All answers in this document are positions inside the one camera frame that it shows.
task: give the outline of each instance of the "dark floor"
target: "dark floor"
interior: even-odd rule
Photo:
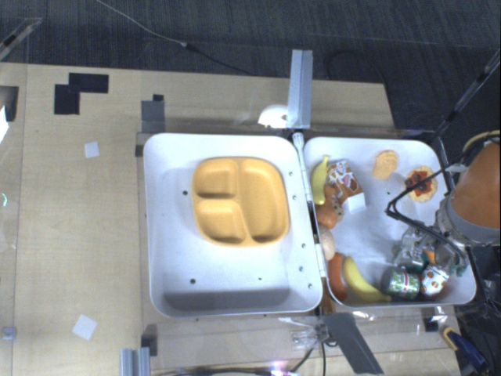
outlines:
[[[255,75],[286,78],[291,49],[311,49],[314,78],[383,81],[409,129],[436,129],[500,40],[501,0],[102,1]],[[0,39],[25,17],[43,23],[8,61],[242,74],[94,0],[0,0]],[[498,69],[444,135],[448,155],[498,129],[499,107]]]

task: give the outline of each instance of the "white sticker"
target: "white sticker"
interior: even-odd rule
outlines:
[[[9,123],[7,122],[7,114],[5,113],[5,106],[0,109],[0,143],[9,129]]]
[[[89,142],[85,144],[85,157],[90,159],[91,157],[99,156],[99,145],[97,142]]]
[[[80,315],[77,320],[77,323],[73,327],[73,332],[78,336],[82,337],[85,340],[90,340],[92,337],[92,333],[96,329],[97,322],[92,320],[90,317],[86,315]]]

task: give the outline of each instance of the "snack bag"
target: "snack bag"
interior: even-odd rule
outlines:
[[[359,212],[366,207],[362,186],[346,160],[336,161],[327,168],[326,185],[335,189],[334,194],[339,203],[350,213]]]

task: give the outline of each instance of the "wooden surface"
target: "wooden surface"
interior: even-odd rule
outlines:
[[[0,63],[0,85],[20,85],[16,121],[9,124],[0,145],[0,193],[7,199],[4,206],[4,197],[0,197],[0,327],[14,325],[26,76],[27,66]],[[0,340],[0,374],[11,373],[12,354],[13,342]]]
[[[1,65],[3,74],[6,67]],[[238,124],[255,121],[269,104],[286,103],[288,80],[35,65],[17,68],[23,68],[27,77],[26,84],[21,85],[26,90],[26,114],[13,375],[118,374],[120,350],[137,349],[142,329],[153,319],[143,323],[147,293],[142,298],[142,238],[134,156],[141,100],[163,94],[168,119],[210,118]],[[110,91],[82,93],[79,116],[56,116],[54,85],[67,84],[71,71],[109,74]],[[378,127],[393,124],[382,85],[316,81],[312,107],[314,121]],[[95,141],[100,155],[85,158],[84,145]],[[72,333],[81,314],[97,321],[89,341]],[[168,329],[163,343],[175,347],[163,361],[155,359],[157,370],[174,366],[168,358],[178,354],[178,360],[186,365],[203,364],[207,358],[219,364],[224,359],[240,358],[241,363],[242,351],[255,353],[254,358],[269,355],[268,346],[258,343],[267,334],[246,331],[246,320],[234,320],[233,334],[218,334],[227,344],[240,342],[230,349],[233,357],[231,352],[224,352],[226,347],[211,343],[217,321],[204,325],[195,320],[178,322],[159,317],[152,321],[163,322]],[[395,333],[393,340],[389,334],[382,334],[383,340],[378,333],[369,334],[374,347],[385,341],[386,348],[377,355],[387,374],[405,374],[401,369],[414,367],[430,351],[440,355],[436,374],[449,374],[444,367],[457,369],[454,354],[437,334],[411,338],[416,336],[415,330],[403,331]],[[275,347],[286,339],[274,340]],[[421,346],[428,350],[420,351]],[[398,347],[407,352],[395,352]],[[294,352],[285,358],[301,355]],[[329,356],[329,369],[336,369],[336,374],[351,374],[339,349]],[[319,374],[321,364],[312,359],[301,369],[301,374]]]

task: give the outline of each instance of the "banana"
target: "banana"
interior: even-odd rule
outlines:
[[[313,168],[310,183],[312,184],[313,201],[315,204],[322,205],[326,203],[326,196],[323,193],[323,186],[327,177],[327,161],[329,156],[324,156],[321,163]]]
[[[381,294],[379,290],[367,283],[359,272],[353,258],[347,257],[343,263],[343,276],[348,286],[366,302],[391,301],[390,295]]]

